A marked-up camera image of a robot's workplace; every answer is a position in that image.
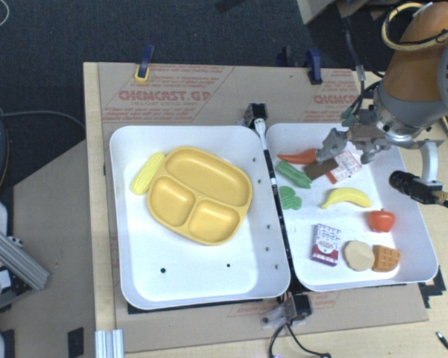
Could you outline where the orange waffle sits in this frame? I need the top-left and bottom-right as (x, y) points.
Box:
(371, 244), (402, 274)

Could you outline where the green broccoli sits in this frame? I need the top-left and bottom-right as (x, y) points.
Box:
(278, 185), (303, 211)

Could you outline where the yellow corn cob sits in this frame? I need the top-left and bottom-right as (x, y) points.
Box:
(129, 151), (167, 196)

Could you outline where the green bean pod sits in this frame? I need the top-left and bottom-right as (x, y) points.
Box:
(275, 160), (313, 190)

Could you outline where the beige round biscuit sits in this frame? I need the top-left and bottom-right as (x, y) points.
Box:
(343, 239), (376, 273)

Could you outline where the orange carrot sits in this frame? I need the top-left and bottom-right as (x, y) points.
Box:
(277, 148), (319, 165)

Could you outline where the brown cardboard board red print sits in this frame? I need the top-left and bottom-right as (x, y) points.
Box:
(96, 62), (430, 354)

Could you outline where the black cylinder on white bracket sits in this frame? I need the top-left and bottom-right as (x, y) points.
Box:
(388, 139), (446, 205)

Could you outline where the white and red packet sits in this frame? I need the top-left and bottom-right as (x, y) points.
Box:
(326, 149), (364, 185)

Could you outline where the thin black and white rod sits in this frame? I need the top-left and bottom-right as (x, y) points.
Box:
(254, 118), (296, 295)

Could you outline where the yellow divided plate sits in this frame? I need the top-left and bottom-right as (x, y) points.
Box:
(146, 145), (255, 247)

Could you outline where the red and white carton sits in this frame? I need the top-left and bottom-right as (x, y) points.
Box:
(310, 223), (342, 268)

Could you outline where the yellow banana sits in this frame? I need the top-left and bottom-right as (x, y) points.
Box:
(320, 186), (373, 210)

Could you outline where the red tomato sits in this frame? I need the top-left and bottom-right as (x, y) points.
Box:
(367, 208), (396, 234)

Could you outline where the brown flat rectangle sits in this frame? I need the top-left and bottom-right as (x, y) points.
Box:
(303, 157), (339, 182)

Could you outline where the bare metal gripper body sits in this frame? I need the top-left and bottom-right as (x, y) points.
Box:
(345, 102), (416, 151)

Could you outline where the white plastic tray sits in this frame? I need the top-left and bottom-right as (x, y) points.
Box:
(108, 125), (292, 310)
(264, 122), (440, 292)

